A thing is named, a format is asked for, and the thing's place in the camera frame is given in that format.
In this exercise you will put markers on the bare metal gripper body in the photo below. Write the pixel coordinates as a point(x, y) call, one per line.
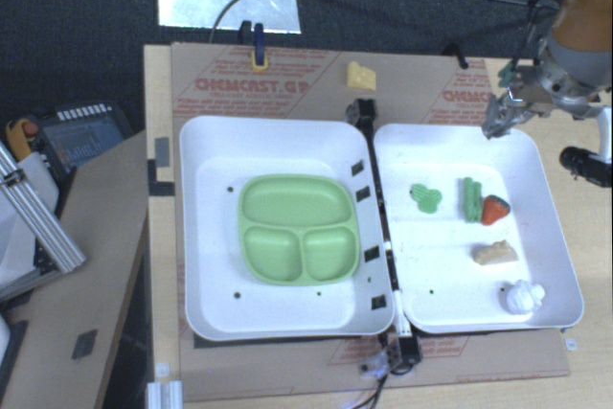
point(551, 92)

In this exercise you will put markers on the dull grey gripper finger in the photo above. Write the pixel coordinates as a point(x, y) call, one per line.
point(513, 117)
point(493, 120)

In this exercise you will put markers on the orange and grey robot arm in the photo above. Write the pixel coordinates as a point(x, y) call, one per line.
point(582, 9)

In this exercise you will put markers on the green toy beans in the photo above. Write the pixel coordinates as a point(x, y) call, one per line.
point(471, 201)

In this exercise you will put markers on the red toy strawberry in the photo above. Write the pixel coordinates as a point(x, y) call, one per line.
point(494, 211)

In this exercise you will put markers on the green toy broccoli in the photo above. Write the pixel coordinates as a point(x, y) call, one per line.
point(426, 198)

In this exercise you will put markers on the tan toy bread slice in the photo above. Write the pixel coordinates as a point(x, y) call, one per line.
point(495, 252)

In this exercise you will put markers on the yellow cheese wedge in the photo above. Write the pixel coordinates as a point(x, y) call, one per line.
point(360, 75)

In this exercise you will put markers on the thin black and white rod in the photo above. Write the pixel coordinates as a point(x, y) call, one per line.
point(381, 215)

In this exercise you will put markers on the white plastic tray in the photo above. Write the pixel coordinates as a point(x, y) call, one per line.
point(445, 263)
point(215, 225)

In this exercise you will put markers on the white crumpled toy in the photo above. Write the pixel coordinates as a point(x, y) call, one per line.
point(522, 297)

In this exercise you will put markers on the brown cardboard board red print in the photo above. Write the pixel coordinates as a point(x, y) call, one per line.
point(297, 76)

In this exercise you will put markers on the green divided plate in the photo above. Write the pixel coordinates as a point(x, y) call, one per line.
point(297, 230)

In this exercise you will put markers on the black cylinder on white bracket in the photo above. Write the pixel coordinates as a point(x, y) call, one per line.
point(586, 160)

